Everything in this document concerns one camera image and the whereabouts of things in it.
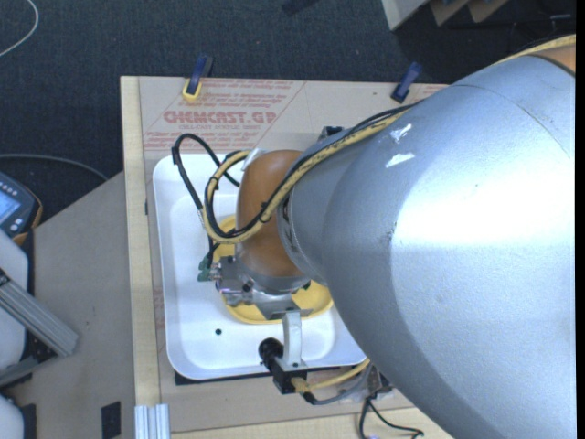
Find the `black connector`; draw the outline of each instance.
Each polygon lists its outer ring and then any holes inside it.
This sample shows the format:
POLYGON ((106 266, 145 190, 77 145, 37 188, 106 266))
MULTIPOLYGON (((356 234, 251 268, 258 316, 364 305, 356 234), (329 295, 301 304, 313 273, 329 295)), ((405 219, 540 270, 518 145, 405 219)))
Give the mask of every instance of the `black connector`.
POLYGON ((303 393, 303 398, 307 401, 307 403, 311 403, 312 405, 315 405, 317 403, 317 399, 309 391, 303 393))
POLYGON ((171 146, 171 156, 173 157, 173 164, 176 166, 180 161, 179 147, 177 145, 171 146))
POLYGON ((274 384, 280 393, 296 393, 296 389, 291 383, 292 378, 307 378, 307 369, 285 370, 278 359, 282 358, 284 346, 276 338, 266 338, 258 346, 258 353, 262 363, 271 373, 274 384))

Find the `wooden table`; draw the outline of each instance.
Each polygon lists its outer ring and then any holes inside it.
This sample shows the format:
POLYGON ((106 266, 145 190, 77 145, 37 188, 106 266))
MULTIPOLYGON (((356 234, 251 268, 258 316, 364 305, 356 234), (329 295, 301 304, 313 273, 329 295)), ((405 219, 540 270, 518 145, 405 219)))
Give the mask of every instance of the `wooden table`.
MULTIPOLYGON (((178 83, 177 80, 164 79, 146 81, 151 85, 152 83, 156 85, 160 81, 161 86, 167 86, 165 84, 167 81, 170 83, 169 86, 175 86, 178 83)), ((315 85, 303 83, 298 86, 296 84, 289 86, 298 87, 298 90, 292 93, 290 99, 285 102, 286 109, 290 111, 294 110, 296 103, 311 104, 310 101, 299 101, 303 97, 303 90, 319 92, 321 93, 319 96, 325 98, 329 96, 330 99, 335 98, 340 92, 356 98, 377 97, 372 103, 373 107, 370 106, 370 109, 376 109, 378 105, 388 103, 388 99, 382 99, 382 97, 386 96, 388 94, 386 91, 391 90, 394 85, 389 83, 315 83, 315 85)), ((140 78, 123 77, 121 88, 136 404, 152 407, 162 402, 169 403, 173 437, 182 439, 234 436, 243 438, 357 437, 356 414, 361 405, 353 403, 313 407, 303 402, 298 395, 281 396, 268 378, 210 382, 180 388, 171 385, 170 365, 165 355, 161 355, 163 347, 160 338, 164 335, 160 327, 157 330, 154 311, 157 301, 153 282, 156 283, 160 275, 157 275, 159 263, 153 252, 155 246, 151 242, 155 230, 152 223, 153 213, 150 212, 147 216, 144 212, 145 203, 148 203, 149 210, 152 209, 152 197, 149 196, 148 188, 154 163, 152 157, 147 157, 145 154, 147 148, 144 148, 146 132, 143 114, 148 106, 141 104, 140 78)), ((425 96, 439 88, 419 86, 413 91, 420 96, 425 96)), ((277 121, 282 126, 275 122, 270 131, 262 130, 262 140, 266 145, 271 142, 278 143, 279 136, 274 132, 279 128, 283 129, 283 132, 291 133, 290 127, 284 120, 286 115, 281 117, 286 109, 274 115, 274 117, 279 117, 277 121)), ((296 130, 295 134, 295 138, 299 139, 300 134, 296 130)), ((303 141, 306 141, 306 138, 306 135, 303 136, 303 141)), ((291 136, 286 136, 286 139, 287 145, 290 145, 291 136)), ((392 409, 388 412, 388 418, 392 422, 418 427, 425 431, 425 437, 449 437, 422 412, 412 407, 399 392, 392 398, 380 402, 379 407, 384 410, 392 409)), ((389 437, 393 434, 388 431, 387 426, 371 414, 368 416, 366 429, 368 434, 379 434, 381 437, 389 437)))

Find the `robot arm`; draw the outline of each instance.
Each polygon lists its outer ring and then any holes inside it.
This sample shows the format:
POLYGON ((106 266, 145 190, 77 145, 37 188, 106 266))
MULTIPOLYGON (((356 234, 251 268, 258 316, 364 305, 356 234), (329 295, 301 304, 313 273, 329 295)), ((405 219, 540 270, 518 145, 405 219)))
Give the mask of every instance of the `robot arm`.
POLYGON ((573 37, 275 154, 286 166, 257 166, 276 192, 246 185, 256 167, 242 180, 258 215, 223 233, 203 219, 261 294, 327 285, 374 365, 453 436, 575 437, 574 114, 573 37))

